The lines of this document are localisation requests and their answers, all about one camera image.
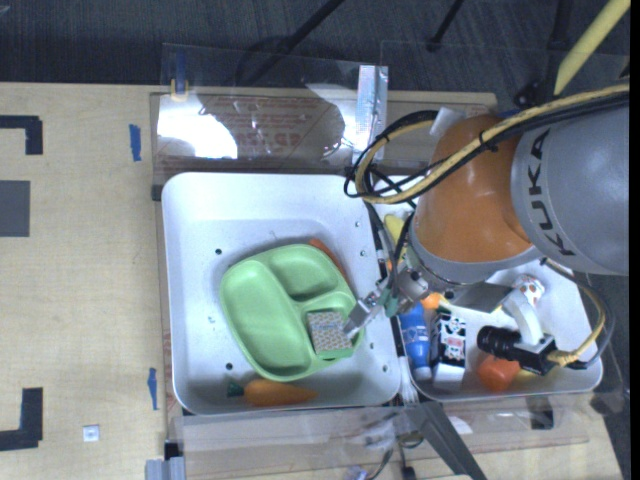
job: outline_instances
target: bottle label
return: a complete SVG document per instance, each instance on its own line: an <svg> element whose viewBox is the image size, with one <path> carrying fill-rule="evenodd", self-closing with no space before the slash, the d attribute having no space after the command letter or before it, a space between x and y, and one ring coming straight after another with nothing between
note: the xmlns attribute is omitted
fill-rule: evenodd
<svg viewBox="0 0 640 480"><path fill-rule="evenodd" d="M416 341L429 341L427 328L425 326L419 325L403 329L402 341L404 341L405 345L408 345L409 343L415 343Z"/></svg>

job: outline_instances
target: dark background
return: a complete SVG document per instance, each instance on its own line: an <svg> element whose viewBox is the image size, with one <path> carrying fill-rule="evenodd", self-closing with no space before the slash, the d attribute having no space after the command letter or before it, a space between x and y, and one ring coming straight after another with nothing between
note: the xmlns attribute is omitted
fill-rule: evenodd
<svg viewBox="0 0 640 480"><path fill-rule="evenodd" d="M247 49L265 38L292 34L325 1L0 0L0 7L10 6L0 16L0 81L157 84L163 43ZM607 1L575 0L570 44ZM384 43L382 60L393 68L391 87L428 89L418 70L419 63L430 62L422 58L423 50L388 42L424 41L452 2L347 0L295 53L378 63ZM480 85L515 95L522 84L544 73L556 5L557 0L467 0L445 36L457 52L468 51L466 69L438 61L438 83L451 90ZM581 74L583 79L596 80L602 71L598 66L630 55L630 30L627 13L598 48L596 62ZM408 51L413 53L401 55ZM512 51L526 62L505 62ZM420 52L419 62L415 52ZM480 57L482 66L474 68ZM597 405L605 413L625 478L630 478L629 279L590 280L618 313L612 348L623 383L605 383L614 394L602 396Z"/></svg>

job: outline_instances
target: green plate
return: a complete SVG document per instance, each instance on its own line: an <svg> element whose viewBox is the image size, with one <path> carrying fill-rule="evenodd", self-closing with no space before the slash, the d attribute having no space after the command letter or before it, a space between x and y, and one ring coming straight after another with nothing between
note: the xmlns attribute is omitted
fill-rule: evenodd
<svg viewBox="0 0 640 480"><path fill-rule="evenodd" d="M231 332L254 369L288 382L335 364L316 356L306 327L310 311L346 319L356 299L333 261L311 245L287 245L232 266L220 284ZM361 339L353 340L354 349Z"/></svg>

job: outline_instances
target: blue bottle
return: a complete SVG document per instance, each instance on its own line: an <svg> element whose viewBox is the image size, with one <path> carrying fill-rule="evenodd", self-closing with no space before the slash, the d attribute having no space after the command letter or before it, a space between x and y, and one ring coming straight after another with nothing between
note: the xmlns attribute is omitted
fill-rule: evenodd
<svg viewBox="0 0 640 480"><path fill-rule="evenodd" d="M411 311L398 315L402 341L411 365L411 373L416 380L431 379L429 332L424 321L423 311L422 304L418 302Z"/></svg>

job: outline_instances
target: light wood surface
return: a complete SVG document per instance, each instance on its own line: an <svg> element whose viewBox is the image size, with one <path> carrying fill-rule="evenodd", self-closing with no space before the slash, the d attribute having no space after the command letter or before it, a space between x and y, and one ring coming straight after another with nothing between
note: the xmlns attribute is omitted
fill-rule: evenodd
<svg viewBox="0 0 640 480"><path fill-rule="evenodd" d="M166 435L149 96L158 87L0 84L0 114L38 115L44 155L0 130L0 179L31 181L31 235L0 238L0 430L17 428L21 390L44 389L44 439L0 452L4 479L139 479ZM140 127L134 162L129 124ZM159 409L147 387L157 370ZM100 425L98 442L82 427ZM586 443L482 453L490 478L612 479L599 418ZM419 477L450 475L440 459ZM344 471L257 478L343 478ZM388 468L380 479L400 478Z"/></svg>

